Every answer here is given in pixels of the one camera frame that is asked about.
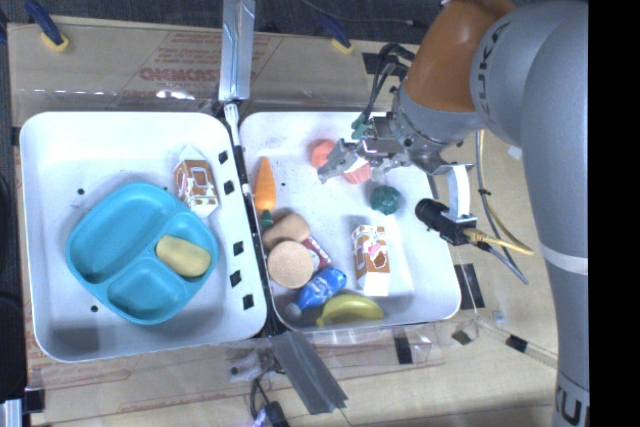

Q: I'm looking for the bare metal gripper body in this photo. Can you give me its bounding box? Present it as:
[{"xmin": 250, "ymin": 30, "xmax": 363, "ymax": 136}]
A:
[{"xmin": 356, "ymin": 112, "xmax": 443, "ymax": 175}]

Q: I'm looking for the orange round toy food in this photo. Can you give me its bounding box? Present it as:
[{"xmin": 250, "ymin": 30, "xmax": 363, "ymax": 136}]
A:
[{"xmin": 310, "ymin": 138, "xmax": 338, "ymax": 169}]

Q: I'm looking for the pink cupcake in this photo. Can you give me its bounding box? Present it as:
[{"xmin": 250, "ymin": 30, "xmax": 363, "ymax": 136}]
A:
[{"xmin": 341, "ymin": 158, "xmax": 373, "ymax": 186}]

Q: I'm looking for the white plastic tray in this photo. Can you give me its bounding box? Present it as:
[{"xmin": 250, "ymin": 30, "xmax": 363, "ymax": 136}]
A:
[
  {"xmin": 238, "ymin": 110, "xmax": 463, "ymax": 334},
  {"xmin": 18, "ymin": 110, "xmax": 269, "ymax": 363}
]

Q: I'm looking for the green broccoli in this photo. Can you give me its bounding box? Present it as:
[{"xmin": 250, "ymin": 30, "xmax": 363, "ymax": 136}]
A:
[{"xmin": 369, "ymin": 184, "xmax": 403, "ymax": 216}]

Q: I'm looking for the orange carrot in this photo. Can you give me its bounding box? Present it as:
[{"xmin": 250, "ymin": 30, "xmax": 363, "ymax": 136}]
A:
[{"xmin": 251, "ymin": 156, "xmax": 278, "ymax": 229}]

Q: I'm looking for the tan bread loaf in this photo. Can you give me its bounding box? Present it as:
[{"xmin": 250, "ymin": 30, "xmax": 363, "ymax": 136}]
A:
[{"xmin": 261, "ymin": 212, "xmax": 312, "ymax": 251}]

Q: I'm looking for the red and white packet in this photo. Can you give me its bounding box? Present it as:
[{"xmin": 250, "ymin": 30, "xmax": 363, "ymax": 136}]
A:
[{"xmin": 300, "ymin": 235, "xmax": 333, "ymax": 272}]

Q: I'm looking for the thin black and white rod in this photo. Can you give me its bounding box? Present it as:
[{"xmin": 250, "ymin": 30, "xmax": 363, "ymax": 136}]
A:
[{"xmin": 223, "ymin": 102, "xmax": 275, "ymax": 337}]

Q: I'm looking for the white carton with orange print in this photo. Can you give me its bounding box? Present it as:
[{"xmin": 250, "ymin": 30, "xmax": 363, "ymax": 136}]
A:
[
  {"xmin": 350, "ymin": 223, "xmax": 392, "ymax": 298},
  {"xmin": 171, "ymin": 144, "xmax": 220, "ymax": 220}
]

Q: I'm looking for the round tan biscuit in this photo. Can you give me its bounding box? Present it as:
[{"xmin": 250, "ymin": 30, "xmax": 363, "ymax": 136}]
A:
[{"xmin": 266, "ymin": 239, "xmax": 316, "ymax": 290}]

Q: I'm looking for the blue bottle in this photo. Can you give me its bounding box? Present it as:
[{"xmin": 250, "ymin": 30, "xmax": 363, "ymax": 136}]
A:
[{"xmin": 284, "ymin": 265, "xmax": 348, "ymax": 321}]

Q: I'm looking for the yellow banana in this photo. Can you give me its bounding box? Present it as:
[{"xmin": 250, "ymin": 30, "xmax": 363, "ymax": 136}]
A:
[{"xmin": 315, "ymin": 292, "xmax": 385, "ymax": 328}]

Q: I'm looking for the yellow bread roll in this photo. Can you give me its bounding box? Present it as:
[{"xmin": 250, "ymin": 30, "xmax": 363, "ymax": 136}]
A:
[{"xmin": 155, "ymin": 234, "xmax": 213, "ymax": 279}]

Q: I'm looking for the blue divided plate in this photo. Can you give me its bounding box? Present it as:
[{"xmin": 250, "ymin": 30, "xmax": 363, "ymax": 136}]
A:
[{"xmin": 64, "ymin": 180, "xmax": 221, "ymax": 327}]

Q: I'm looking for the brown cardboard board red print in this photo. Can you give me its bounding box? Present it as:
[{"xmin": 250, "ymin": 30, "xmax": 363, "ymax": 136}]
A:
[{"xmin": 6, "ymin": 14, "xmax": 560, "ymax": 427}]

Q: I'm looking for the black cylinder on white bracket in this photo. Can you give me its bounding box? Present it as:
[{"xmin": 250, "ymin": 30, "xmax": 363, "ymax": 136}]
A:
[{"xmin": 414, "ymin": 163, "xmax": 479, "ymax": 247}]

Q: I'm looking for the black block with thin wires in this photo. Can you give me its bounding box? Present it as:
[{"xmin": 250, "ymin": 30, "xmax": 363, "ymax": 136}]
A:
[{"xmin": 263, "ymin": 401, "xmax": 290, "ymax": 427}]

